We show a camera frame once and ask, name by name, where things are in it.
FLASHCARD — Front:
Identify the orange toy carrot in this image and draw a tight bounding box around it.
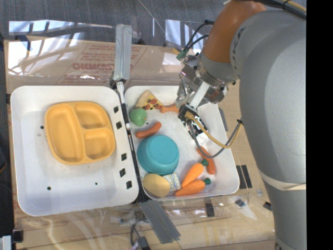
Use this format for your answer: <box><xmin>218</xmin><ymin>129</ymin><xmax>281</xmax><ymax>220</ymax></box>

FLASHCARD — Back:
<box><xmin>174</xmin><ymin>177</ymin><xmax>212</xmax><ymax>197</ymax></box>
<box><xmin>181</xmin><ymin>159</ymin><xmax>210</xmax><ymax>189</ymax></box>

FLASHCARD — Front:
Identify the teal bowl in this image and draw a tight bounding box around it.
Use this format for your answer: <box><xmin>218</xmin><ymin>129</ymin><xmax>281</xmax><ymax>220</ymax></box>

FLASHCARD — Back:
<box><xmin>136</xmin><ymin>134</ymin><xmax>181</xmax><ymax>176</ymax></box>

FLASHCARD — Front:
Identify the brown cardboard board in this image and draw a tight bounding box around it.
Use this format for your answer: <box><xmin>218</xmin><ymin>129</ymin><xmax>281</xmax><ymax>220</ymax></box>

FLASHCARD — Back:
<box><xmin>4</xmin><ymin>35</ymin><xmax>276</xmax><ymax>250</ymax></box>

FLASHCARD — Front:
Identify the yellow divided plate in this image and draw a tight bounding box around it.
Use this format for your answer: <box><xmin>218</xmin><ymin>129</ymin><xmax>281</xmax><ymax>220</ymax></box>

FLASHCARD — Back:
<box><xmin>44</xmin><ymin>101</ymin><xmax>117</xmax><ymax>166</ymax></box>

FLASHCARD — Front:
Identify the orange toy sausage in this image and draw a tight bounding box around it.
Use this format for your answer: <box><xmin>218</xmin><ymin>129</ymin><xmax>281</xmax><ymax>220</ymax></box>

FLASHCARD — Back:
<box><xmin>135</xmin><ymin>121</ymin><xmax>162</xmax><ymax>140</ymax></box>
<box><xmin>196</xmin><ymin>145</ymin><xmax>217</xmax><ymax>176</ymax></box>

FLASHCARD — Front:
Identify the yellow toy potato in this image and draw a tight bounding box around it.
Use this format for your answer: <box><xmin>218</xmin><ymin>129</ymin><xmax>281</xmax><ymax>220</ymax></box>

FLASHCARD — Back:
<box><xmin>142</xmin><ymin>173</ymin><xmax>171</xmax><ymax>198</ymax></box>

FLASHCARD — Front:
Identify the black cylinder on white bracket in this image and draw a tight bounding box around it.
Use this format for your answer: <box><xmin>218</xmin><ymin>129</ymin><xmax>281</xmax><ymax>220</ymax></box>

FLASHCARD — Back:
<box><xmin>177</xmin><ymin>83</ymin><xmax>210</xmax><ymax>125</ymax></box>

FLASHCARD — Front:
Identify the toy pizza slice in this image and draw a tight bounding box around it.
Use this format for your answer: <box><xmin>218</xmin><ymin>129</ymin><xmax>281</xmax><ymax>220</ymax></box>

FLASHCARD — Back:
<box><xmin>135</xmin><ymin>90</ymin><xmax>164</xmax><ymax>111</ymax></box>

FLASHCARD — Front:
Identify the white plastic tray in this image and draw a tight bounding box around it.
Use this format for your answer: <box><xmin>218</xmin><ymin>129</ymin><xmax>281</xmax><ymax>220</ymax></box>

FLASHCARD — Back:
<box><xmin>124</xmin><ymin>85</ymin><xmax>240</xmax><ymax>202</ymax></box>
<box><xmin>10</xmin><ymin>85</ymin><xmax>140</xmax><ymax>217</ymax></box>

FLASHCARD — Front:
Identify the black and white carton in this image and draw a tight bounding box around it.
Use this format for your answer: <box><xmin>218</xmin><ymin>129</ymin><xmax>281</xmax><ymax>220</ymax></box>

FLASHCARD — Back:
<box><xmin>183</xmin><ymin>116</ymin><xmax>209</xmax><ymax>146</ymax></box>

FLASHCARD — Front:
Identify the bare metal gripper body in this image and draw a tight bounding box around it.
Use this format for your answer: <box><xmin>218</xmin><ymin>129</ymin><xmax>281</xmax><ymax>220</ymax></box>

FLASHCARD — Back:
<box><xmin>178</xmin><ymin>55</ymin><xmax>229</xmax><ymax>105</ymax></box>

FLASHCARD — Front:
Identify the orange toy drumstick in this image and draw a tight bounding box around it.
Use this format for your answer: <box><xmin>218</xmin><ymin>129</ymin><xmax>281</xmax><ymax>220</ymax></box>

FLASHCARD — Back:
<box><xmin>159</xmin><ymin>104</ymin><xmax>180</xmax><ymax>114</ymax></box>

